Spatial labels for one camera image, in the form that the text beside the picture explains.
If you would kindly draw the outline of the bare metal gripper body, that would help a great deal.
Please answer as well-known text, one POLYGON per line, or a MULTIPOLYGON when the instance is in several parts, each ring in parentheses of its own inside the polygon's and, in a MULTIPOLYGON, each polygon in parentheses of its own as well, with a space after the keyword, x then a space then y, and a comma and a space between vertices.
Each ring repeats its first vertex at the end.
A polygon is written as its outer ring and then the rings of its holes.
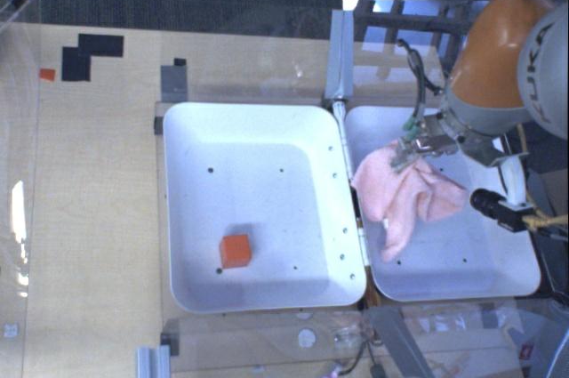
POLYGON ((456 140, 443 127, 444 118, 442 113, 410 116, 404 124, 404 136, 398 140, 398 155, 413 158, 423 154, 440 156, 457 152, 456 140))

